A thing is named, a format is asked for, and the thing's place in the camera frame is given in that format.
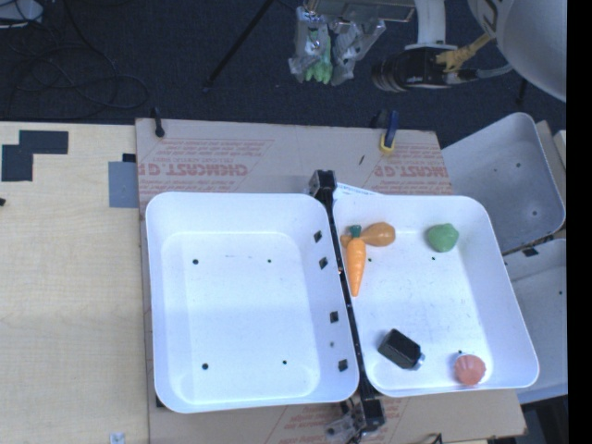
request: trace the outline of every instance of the light wood surface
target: light wood surface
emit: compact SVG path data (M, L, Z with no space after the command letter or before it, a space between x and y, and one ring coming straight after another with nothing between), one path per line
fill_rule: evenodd
M340 182L384 194L452 194L433 131L400 129L396 150L384 155L378 149L379 130L203 120L164 119L162 123L166 136L159 138L152 119L136 120L141 215L147 203L165 191L300 192L318 168L335 170ZM216 170L218 164L223 168ZM156 406L143 221L141 232L151 443L326 442L325 425L341 417L337 404L188 414ZM381 401L387 422L377 435L366 437L367 442L427 444L441 432L450 443L525 432L512 389L381 397Z
M67 130L68 154L35 154L33 181L0 182L0 442L148 442L138 209L109 207L108 163L133 126Z

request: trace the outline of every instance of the white tray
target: white tray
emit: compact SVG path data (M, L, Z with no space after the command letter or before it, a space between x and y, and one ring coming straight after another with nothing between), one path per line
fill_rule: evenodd
M342 401L359 370L327 212L304 194L167 192L146 208L154 382L196 413Z
M535 121L506 116L442 150L454 193L485 206L508 253L556 232L565 206Z
M385 395L520 388L537 379L534 348L487 212L462 196L348 195L339 233L392 224L368 246L352 307L366 373ZM432 225L460 238L436 253ZM159 399L178 413L335 402L359 384L351 326L325 207L306 194L167 192L146 209ZM392 328L425 355L404 370L377 351ZM479 355L487 373L460 385L452 362Z
M367 247L359 295L352 298L368 379L391 397L469 389L527 387L538 362L485 208L464 196L343 196L333 209L339 234L352 224L389 222L396 240ZM450 222L455 247L437 253L427 230ZM417 370L403 369L378 352L393 328L420 345ZM475 387L453 374L459 352L487 366Z
M540 363L536 382L516 390L520 403L568 394L566 241L555 239L504 256Z

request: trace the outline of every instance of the black tape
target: black tape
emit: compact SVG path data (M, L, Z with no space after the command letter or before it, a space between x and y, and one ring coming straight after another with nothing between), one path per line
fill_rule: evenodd
M121 156L121 161L123 161L124 163L135 163L136 155L134 153L124 153Z
M68 154L68 132L22 129L2 146L2 181L33 181L34 154Z

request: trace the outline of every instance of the toy carrot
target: toy carrot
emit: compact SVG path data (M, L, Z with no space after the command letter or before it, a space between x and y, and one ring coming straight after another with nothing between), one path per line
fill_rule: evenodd
M347 247L352 239L352 235L341 235L339 240L343 247ZM376 222L362 230L360 239L366 242L367 245L374 247L385 247L395 241L395 228L387 222Z
M362 274L366 265L366 243L360 239L362 227L351 226L351 240L345 249L345 271L350 282L351 296L357 296L362 284Z

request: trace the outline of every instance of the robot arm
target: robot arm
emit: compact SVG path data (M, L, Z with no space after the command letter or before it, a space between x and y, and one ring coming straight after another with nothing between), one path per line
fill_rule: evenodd
M468 0L485 34L463 48L446 44L445 0L307 0L299 7L296 52L290 71L299 81L317 64L325 68L323 82L339 85L353 78L355 63L386 30L385 21L409 22L417 13L418 38L399 55L372 68L376 87L402 92L439 89L499 76L516 70L543 91L565 102L567 0ZM314 17L319 26L304 22ZM331 50L331 30L337 34ZM317 47L307 42L311 31ZM508 61L503 68L463 69L463 62L487 42L495 42ZM320 55L325 55L321 62Z

